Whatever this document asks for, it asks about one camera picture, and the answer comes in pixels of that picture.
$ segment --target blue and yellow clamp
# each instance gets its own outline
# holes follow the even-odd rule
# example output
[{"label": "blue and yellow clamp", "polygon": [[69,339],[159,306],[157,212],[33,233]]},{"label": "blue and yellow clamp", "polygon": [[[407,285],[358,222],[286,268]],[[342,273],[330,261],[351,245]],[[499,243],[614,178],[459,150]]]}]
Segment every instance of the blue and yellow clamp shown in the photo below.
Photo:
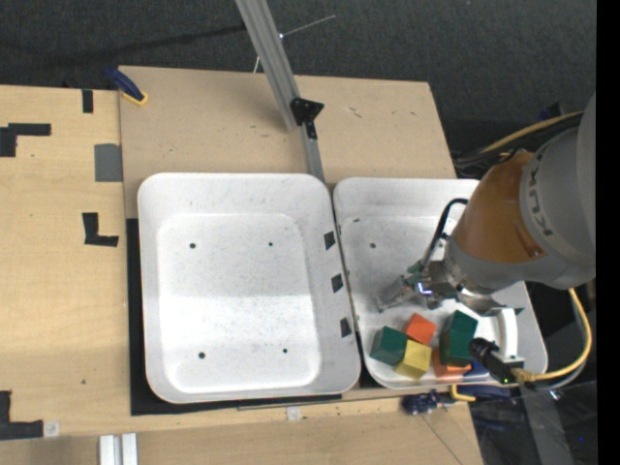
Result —
[{"label": "blue and yellow clamp", "polygon": [[141,91],[133,81],[117,69],[113,69],[112,67],[104,68],[104,76],[123,92],[123,98],[125,100],[129,100],[139,107],[143,107],[148,101],[148,95],[144,91]]}]

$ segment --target toy block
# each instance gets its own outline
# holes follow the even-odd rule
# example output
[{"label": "toy block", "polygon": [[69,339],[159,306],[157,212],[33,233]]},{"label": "toy block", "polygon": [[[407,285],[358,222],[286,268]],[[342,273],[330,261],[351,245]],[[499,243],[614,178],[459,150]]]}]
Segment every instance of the toy block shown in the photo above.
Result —
[{"label": "toy block", "polygon": [[414,314],[407,324],[405,333],[414,341],[418,341],[423,345],[428,345],[436,329],[437,326],[434,323],[425,319],[420,314]]},{"label": "toy block", "polygon": [[439,350],[433,350],[433,370],[437,379],[451,379],[464,376],[466,372],[471,371],[471,363],[464,367],[454,365],[444,365],[439,357]]},{"label": "toy block", "polygon": [[444,324],[439,338],[440,361],[444,365],[466,367],[472,362],[469,344],[474,339],[478,321],[460,310],[455,310]]},{"label": "toy block", "polygon": [[386,325],[375,334],[370,357],[388,365],[395,365],[405,355],[407,339],[407,334]]},{"label": "toy block", "polygon": [[419,379],[430,367],[432,349],[412,339],[407,340],[407,348],[403,359],[395,369],[400,375]]}]

